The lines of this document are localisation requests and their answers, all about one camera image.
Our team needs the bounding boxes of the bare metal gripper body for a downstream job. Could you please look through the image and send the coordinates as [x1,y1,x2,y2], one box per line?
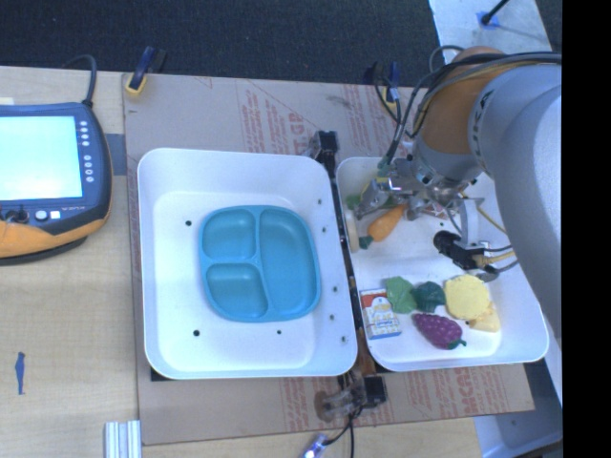
[375,157,465,209]

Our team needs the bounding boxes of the orange carrot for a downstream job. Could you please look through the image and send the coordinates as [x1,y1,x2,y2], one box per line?
[358,202,410,252]

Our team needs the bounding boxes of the white plastic tray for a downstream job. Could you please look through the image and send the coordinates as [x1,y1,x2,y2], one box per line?
[137,147,360,381]
[335,156,551,373]

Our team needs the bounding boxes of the thin black and white rod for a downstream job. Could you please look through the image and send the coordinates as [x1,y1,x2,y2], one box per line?
[320,152,369,376]

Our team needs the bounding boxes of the light green lettuce leaf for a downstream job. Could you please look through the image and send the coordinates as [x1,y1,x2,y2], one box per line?
[384,276,418,315]

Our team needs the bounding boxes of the dark green broccoli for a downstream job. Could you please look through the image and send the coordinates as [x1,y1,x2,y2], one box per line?
[411,281,448,314]

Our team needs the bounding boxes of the yellow round toy food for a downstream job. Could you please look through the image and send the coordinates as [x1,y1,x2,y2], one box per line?
[443,274,493,320]

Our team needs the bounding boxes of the blue divided plate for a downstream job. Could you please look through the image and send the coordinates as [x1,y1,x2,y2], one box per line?
[198,204,322,324]

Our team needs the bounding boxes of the white and orange carton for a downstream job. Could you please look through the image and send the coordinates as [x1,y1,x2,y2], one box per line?
[358,287,403,342]

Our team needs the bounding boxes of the purple grapes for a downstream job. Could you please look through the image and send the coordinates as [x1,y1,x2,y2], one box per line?
[411,312,468,351]

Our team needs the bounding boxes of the pale yellow toy food piece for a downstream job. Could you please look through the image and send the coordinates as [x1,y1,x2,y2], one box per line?
[467,302,502,335]

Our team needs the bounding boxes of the brown cardboard board red print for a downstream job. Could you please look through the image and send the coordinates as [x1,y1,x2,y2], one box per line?
[121,72,537,447]

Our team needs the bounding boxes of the black cylinder on white bracket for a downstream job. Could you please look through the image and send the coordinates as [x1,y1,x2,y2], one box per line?
[432,198,493,271]

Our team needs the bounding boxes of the black block with thin wires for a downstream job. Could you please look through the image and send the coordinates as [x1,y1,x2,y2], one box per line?
[361,374,389,408]
[310,130,340,162]

